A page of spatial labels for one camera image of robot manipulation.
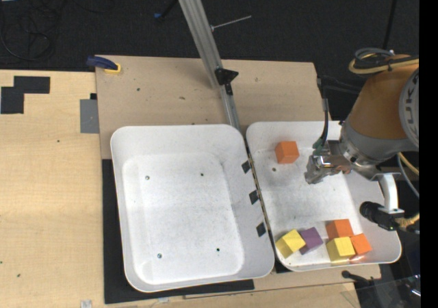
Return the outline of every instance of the white plastic tray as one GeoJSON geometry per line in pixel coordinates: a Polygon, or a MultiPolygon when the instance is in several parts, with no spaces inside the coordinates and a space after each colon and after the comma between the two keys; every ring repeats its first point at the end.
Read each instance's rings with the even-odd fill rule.
{"type": "MultiPolygon", "coordinates": [[[[359,261],[336,266],[392,263],[401,255],[401,244],[395,231],[386,231],[359,213],[362,202],[383,204],[384,198],[376,181],[371,182],[355,172],[327,176],[321,183],[305,181],[307,160],[312,144],[322,133],[323,122],[260,122],[252,124],[247,142],[265,204],[274,241],[292,229],[316,227],[324,244],[313,252],[295,252],[284,258],[276,249],[279,261],[294,271],[330,268],[332,264],[325,244],[325,225],[334,219],[348,218],[355,234],[364,233],[373,251],[359,261]],[[293,164],[278,164],[275,146],[284,140],[296,141],[300,157],[293,164]]],[[[338,140],[341,127],[331,121],[328,138],[338,140]]]]}
{"type": "Polygon", "coordinates": [[[111,149],[125,274],[155,292],[267,275],[274,251],[240,132],[229,125],[123,127],[111,149]]]}

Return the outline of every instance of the black mat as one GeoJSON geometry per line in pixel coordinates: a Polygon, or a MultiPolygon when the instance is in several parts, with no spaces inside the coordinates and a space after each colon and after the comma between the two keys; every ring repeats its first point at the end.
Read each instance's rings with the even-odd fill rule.
{"type": "Polygon", "coordinates": [[[102,161],[103,175],[103,267],[105,303],[123,303],[188,294],[212,294],[218,292],[236,292],[254,289],[253,280],[233,281],[212,285],[200,285],[178,290],[143,293],[128,283],[123,269],[122,242],[116,198],[116,185],[112,160],[102,161]]]}

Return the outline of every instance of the purple cube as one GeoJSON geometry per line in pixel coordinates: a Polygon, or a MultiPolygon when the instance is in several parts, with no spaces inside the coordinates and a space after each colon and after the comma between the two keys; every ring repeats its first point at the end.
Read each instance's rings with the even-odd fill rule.
{"type": "Polygon", "coordinates": [[[322,238],[320,237],[320,234],[318,233],[318,230],[316,230],[315,227],[299,231],[299,234],[306,243],[304,247],[300,248],[300,252],[302,255],[317,249],[320,245],[324,243],[324,241],[322,241],[322,238]]]}

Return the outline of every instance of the blue clamp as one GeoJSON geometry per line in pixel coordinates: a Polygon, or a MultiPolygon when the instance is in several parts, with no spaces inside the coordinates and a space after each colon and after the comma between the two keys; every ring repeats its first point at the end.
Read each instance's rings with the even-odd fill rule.
{"type": "Polygon", "coordinates": [[[120,72],[120,64],[100,56],[88,56],[86,64],[87,66],[103,68],[106,73],[120,72]]]}

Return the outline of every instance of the metal bracket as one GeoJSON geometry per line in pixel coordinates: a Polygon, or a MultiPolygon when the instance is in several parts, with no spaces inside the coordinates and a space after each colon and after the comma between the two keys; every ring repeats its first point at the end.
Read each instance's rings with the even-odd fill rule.
{"type": "Polygon", "coordinates": [[[81,308],[92,308],[91,300],[82,300],[81,301],[81,308]]]}
{"type": "Polygon", "coordinates": [[[375,175],[371,180],[377,180],[381,186],[385,206],[381,210],[388,214],[399,214],[403,212],[398,208],[398,192],[394,175],[399,173],[380,173],[375,175]]]}
{"type": "Polygon", "coordinates": [[[227,70],[225,68],[217,68],[214,71],[216,79],[220,86],[225,87],[225,91],[228,95],[233,95],[233,89],[231,88],[231,82],[235,79],[239,73],[234,70],[227,70]]]}

